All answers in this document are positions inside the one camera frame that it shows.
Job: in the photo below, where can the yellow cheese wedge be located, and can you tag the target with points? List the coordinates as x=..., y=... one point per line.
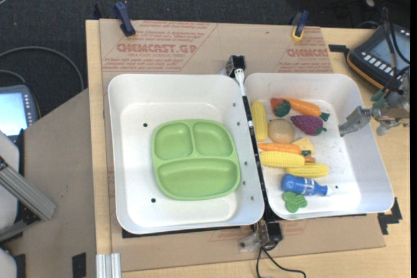
x=305, y=144

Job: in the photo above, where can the thin black and white rod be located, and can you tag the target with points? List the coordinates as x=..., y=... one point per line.
x=246, y=107

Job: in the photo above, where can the orange tomato with green leaves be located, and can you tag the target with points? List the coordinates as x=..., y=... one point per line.
x=281, y=108

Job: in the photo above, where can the yellow corn cob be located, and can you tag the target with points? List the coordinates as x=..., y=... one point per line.
x=259, y=122
x=281, y=159
x=309, y=170

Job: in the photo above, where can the brown round potato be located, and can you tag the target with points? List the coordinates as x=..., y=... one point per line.
x=281, y=131

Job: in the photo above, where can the purple grapes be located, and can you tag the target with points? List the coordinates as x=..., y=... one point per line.
x=307, y=124

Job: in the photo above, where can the green broccoli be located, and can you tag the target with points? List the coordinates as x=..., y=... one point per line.
x=294, y=202

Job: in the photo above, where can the brown cardboard board red print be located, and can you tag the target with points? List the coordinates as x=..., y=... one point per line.
x=202, y=42

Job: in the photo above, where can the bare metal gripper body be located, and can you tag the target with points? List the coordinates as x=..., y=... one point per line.
x=398, y=112

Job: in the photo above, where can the green divided plate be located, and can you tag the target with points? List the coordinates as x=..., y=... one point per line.
x=195, y=172

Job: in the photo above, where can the white plastic tray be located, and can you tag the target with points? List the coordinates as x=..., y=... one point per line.
x=137, y=153
x=355, y=159

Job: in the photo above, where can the blue bottle with white cap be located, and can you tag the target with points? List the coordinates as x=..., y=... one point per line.
x=298, y=185

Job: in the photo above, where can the orange carrot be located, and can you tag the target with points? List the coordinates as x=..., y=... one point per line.
x=280, y=148
x=304, y=106

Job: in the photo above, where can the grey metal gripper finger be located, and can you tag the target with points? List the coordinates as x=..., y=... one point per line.
x=386, y=128
x=353, y=122

